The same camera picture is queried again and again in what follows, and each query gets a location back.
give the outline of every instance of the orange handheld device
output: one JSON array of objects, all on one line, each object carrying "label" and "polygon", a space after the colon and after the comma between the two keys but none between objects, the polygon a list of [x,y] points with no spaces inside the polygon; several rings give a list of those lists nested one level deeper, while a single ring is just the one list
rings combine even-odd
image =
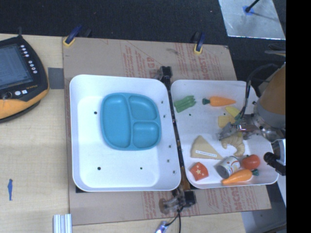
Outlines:
[{"label": "orange handheld device", "polygon": [[49,87],[38,55],[21,35],[0,41],[0,123],[36,107]]}]

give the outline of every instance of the blue plate compartment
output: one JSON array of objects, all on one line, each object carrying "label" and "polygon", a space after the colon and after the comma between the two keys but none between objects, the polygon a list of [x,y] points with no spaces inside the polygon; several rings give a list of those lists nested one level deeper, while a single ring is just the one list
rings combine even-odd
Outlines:
[{"label": "blue plate compartment", "polygon": [[147,150],[161,139],[158,108],[144,95],[107,95],[101,104],[100,120],[105,142],[113,149]]}]

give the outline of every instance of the red tomato slice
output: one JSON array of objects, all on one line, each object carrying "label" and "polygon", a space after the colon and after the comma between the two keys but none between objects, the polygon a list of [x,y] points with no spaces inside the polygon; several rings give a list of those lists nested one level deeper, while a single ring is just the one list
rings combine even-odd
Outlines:
[{"label": "red tomato slice", "polygon": [[259,165],[260,158],[255,154],[248,155],[241,161],[241,166],[249,170],[256,169]]},{"label": "red tomato slice", "polygon": [[193,174],[196,181],[208,177],[208,170],[201,162],[194,164],[190,172]]}]

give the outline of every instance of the toy carrot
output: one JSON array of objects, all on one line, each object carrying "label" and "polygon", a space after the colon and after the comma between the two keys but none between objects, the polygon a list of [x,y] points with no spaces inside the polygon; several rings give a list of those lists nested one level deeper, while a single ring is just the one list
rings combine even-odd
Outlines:
[{"label": "toy carrot", "polygon": [[218,96],[212,96],[209,99],[203,99],[202,104],[210,104],[211,106],[225,106],[230,105],[233,103],[236,103],[233,99],[218,97]]},{"label": "toy carrot", "polygon": [[241,169],[229,176],[229,178],[222,180],[223,184],[230,184],[235,182],[243,182],[251,179],[253,172],[249,169]]}]

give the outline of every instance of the white tray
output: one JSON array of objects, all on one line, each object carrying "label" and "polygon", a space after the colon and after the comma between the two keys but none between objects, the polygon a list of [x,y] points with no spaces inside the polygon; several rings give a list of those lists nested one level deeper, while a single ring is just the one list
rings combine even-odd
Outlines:
[{"label": "white tray", "polygon": [[[105,96],[129,92],[148,96],[158,107],[161,140],[148,150],[115,150],[102,135],[100,107]],[[174,190],[181,181],[172,115],[165,85],[155,79],[75,76],[69,85],[72,172],[88,192]]]},{"label": "white tray", "polygon": [[[221,184],[221,176],[216,171],[216,166],[221,160],[192,158],[190,150],[192,144],[198,135],[201,135],[207,142],[209,142],[218,153],[223,157],[233,155],[236,151],[235,147],[228,145],[225,150],[221,142],[217,138],[217,133],[221,131],[218,126],[218,116],[224,113],[228,114],[225,106],[212,107],[209,104],[203,105],[202,99],[211,96],[221,96],[234,99],[237,101],[232,106],[239,109],[243,107],[245,98],[245,85],[243,81],[204,81],[204,80],[178,80],[172,84],[171,94],[173,101],[178,101],[186,96],[194,95],[196,104],[180,113],[177,113],[174,108],[176,124],[178,128],[183,159],[187,179],[197,188],[216,188],[223,187]],[[253,101],[257,102],[258,97],[253,88],[251,88],[246,114],[254,112]],[[260,185],[272,184],[277,181],[278,173],[263,160],[266,152],[273,152],[272,146],[268,140],[260,135],[253,135],[251,139],[244,140],[245,155],[256,154],[260,157],[261,163],[258,167],[259,176],[253,176],[250,181],[243,183],[236,183],[231,186],[245,186],[245,185]],[[209,172],[207,178],[196,181],[194,176],[190,173],[190,168],[196,163],[204,164]]]}]

